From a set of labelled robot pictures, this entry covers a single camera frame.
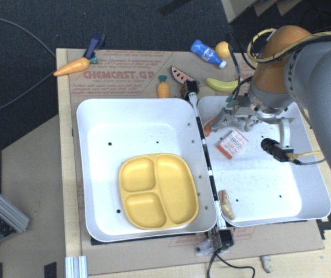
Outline orange rounded toy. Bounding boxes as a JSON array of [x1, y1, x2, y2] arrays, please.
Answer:
[[203, 117, 218, 138]]

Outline brown cardboard board red print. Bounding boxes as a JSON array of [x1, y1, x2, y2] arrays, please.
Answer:
[[66, 48, 325, 276]]

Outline black cylinder on white bracket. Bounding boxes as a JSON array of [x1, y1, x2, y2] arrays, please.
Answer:
[[260, 117, 296, 163]]

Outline yellow divided plate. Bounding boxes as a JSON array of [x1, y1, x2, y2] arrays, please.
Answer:
[[118, 152, 200, 231]]

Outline short orange carrot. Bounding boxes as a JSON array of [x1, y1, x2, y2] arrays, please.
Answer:
[[157, 75, 171, 99]]

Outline long orange carrot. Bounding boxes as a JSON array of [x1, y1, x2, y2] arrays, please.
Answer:
[[53, 56, 99, 77]]

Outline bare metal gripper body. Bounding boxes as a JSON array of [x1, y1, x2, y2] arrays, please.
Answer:
[[225, 95, 287, 125]]

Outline thin black and white rod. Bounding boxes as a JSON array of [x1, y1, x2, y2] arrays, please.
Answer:
[[188, 92, 227, 230]]

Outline beige toy bread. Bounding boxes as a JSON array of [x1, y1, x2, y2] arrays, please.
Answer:
[[217, 189, 236, 221]]

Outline red watermelon slice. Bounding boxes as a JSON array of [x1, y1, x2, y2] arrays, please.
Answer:
[[169, 65, 197, 85]]

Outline blue bottle white cap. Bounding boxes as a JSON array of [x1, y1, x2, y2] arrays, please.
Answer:
[[190, 39, 228, 70]]

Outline yellow banana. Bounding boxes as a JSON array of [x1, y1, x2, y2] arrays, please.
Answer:
[[205, 77, 241, 93]]

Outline yellow lemon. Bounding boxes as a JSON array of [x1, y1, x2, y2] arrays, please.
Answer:
[[214, 41, 231, 59]]

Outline orange and white carton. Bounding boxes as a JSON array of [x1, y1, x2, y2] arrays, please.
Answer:
[[216, 129, 249, 160]]

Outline white plastic tray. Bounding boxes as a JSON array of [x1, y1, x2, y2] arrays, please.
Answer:
[[197, 95, 331, 228], [76, 97, 219, 243]]

